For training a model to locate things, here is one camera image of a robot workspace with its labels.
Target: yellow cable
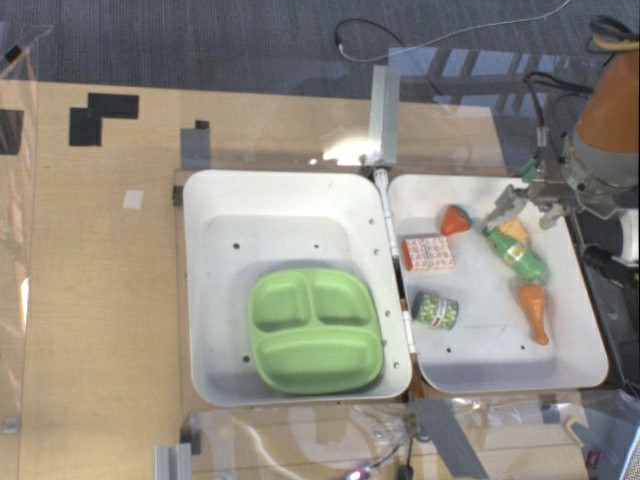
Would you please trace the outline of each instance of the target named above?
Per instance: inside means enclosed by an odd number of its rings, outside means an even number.
[[[632,52],[640,47],[638,41],[605,41],[598,34],[593,34],[593,42],[596,46],[610,52]]]

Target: red strawberry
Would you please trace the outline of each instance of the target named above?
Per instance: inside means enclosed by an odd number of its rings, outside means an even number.
[[[447,208],[447,213],[444,216],[444,222],[440,228],[440,233],[444,236],[461,233],[462,231],[471,229],[472,224],[473,221],[467,212],[459,206],[451,205]]]

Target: orange bowling pin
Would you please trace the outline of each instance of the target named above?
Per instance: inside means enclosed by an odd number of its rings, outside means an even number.
[[[529,315],[536,333],[536,343],[546,345],[549,337],[544,330],[542,316],[544,314],[545,296],[539,284],[525,284],[520,288],[520,303]]]

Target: white tray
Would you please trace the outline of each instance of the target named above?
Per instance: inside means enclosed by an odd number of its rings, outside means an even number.
[[[200,395],[223,406],[402,393],[411,378],[398,289],[380,198],[347,174],[202,171],[184,189],[191,374]],[[276,270],[339,268],[372,295],[384,347],[378,379],[353,393],[290,396],[269,388],[251,358],[249,295]]]
[[[462,206],[474,229],[449,237],[453,269],[407,272],[409,305],[418,291],[455,299],[460,311],[450,331],[413,322],[424,377],[449,393],[591,387],[607,375],[608,360],[563,220],[542,231],[529,205],[519,216],[534,253],[548,266],[545,328],[550,343],[536,344],[517,300],[522,281],[481,234],[482,220],[513,179],[405,175],[389,187],[398,240],[438,234],[444,210]]]

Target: green bottle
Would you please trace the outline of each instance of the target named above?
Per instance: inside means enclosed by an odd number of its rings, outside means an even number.
[[[515,238],[501,233],[497,228],[493,231],[484,228],[482,234],[491,240],[498,256],[520,274],[527,283],[533,283],[547,269],[544,262],[536,258],[529,249]]]

